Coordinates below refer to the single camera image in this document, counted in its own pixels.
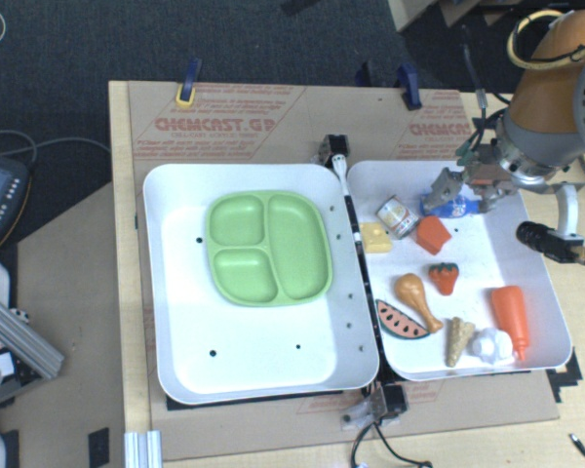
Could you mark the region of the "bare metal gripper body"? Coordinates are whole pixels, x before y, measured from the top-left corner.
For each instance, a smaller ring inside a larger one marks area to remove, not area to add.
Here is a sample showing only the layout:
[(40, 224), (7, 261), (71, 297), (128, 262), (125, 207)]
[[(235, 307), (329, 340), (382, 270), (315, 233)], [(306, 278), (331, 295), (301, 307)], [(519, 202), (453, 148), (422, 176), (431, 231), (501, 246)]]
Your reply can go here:
[(468, 160), (463, 181), (480, 197), (505, 197), (520, 189), (546, 193), (558, 167), (536, 162), (509, 144), (482, 144)]

